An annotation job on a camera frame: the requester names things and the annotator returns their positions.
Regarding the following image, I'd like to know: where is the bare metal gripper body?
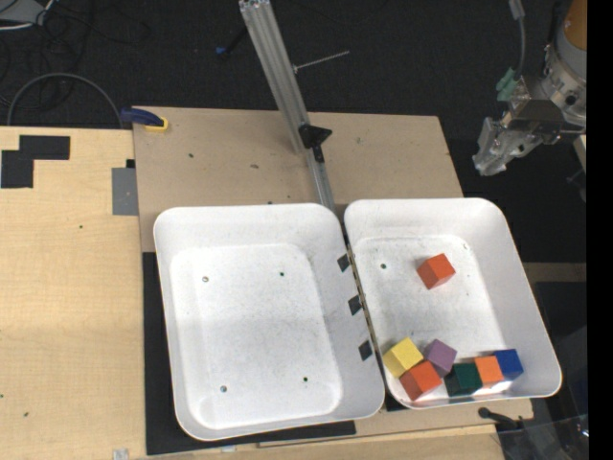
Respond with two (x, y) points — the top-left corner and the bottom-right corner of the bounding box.
(501, 75), (588, 146)

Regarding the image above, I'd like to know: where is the red cube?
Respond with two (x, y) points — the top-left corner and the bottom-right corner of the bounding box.
(397, 359), (443, 403)
(416, 252), (457, 291)

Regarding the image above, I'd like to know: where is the white plastic tray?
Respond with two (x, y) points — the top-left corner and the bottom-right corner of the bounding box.
(152, 202), (387, 443)
(342, 196), (563, 411)

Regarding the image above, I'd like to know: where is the purple cube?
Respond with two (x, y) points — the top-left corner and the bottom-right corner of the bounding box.
(422, 337), (459, 379)

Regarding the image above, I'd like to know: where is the blue cube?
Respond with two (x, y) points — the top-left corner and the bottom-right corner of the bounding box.
(492, 348), (525, 382)

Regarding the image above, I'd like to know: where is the orange cube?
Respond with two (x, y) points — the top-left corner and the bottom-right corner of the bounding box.
(473, 355), (506, 388)

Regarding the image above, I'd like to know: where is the yellow cube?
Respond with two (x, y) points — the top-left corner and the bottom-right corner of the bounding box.
(381, 336), (425, 380)

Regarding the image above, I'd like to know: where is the green cube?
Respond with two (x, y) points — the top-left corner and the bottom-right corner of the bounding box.
(443, 362), (483, 399)

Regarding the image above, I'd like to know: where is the brown cardboard board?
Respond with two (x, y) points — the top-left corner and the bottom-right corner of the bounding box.
(131, 106), (535, 450)

